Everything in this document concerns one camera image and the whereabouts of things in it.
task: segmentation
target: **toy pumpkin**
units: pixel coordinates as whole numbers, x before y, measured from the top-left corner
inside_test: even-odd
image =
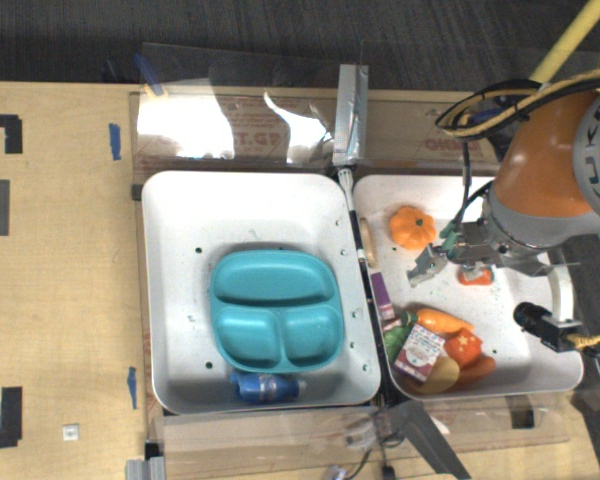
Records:
[[[433,217],[410,206],[403,206],[393,214],[389,228],[393,241],[409,250],[423,249],[437,236]]]

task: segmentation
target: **teal plate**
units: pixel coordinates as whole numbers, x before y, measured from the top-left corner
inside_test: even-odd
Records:
[[[336,279],[320,259],[297,251],[229,254],[209,287],[216,345],[235,368],[298,373],[333,361],[344,321]]]

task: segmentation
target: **yellow pole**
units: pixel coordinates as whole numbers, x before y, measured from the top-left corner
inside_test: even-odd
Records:
[[[600,0],[589,0],[535,69],[531,80],[551,80],[599,20]]]

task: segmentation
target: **orange item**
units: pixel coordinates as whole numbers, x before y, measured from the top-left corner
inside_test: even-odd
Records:
[[[473,366],[460,370],[460,377],[453,387],[464,387],[475,384],[491,374],[495,369],[496,360],[493,357],[483,355]]]
[[[570,94],[529,114],[493,182],[505,207],[535,217],[576,217],[592,211],[573,174],[572,150],[580,121],[597,96],[595,91]]]
[[[409,250],[423,249],[438,235],[433,217],[410,206],[403,206],[393,214],[389,228],[393,241]]]
[[[482,355],[482,340],[471,331],[461,329],[457,336],[444,344],[444,350],[460,369],[475,363]]]
[[[482,274],[475,279],[467,279],[465,273],[460,272],[458,280],[465,286],[489,286],[493,283],[493,271],[490,268],[483,268]]]
[[[474,326],[449,313],[437,309],[423,308],[417,311],[418,323],[425,329],[438,333],[456,333],[461,329],[473,331]]]

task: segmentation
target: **metal bracket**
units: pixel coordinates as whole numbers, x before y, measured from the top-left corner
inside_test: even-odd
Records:
[[[428,244],[416,259],[416,267],[407,271],[407,278],[412,287],[422,281],[432,279],[447,266],[447,255],[439,248]]]
[[[128,460],[125,466],[126,480],[166,480],[164,457],[152,457],[148,461]]]
[[[340,66],[332,160],[335,166],[355,164],[364,155],[368,87],[368,66]]]

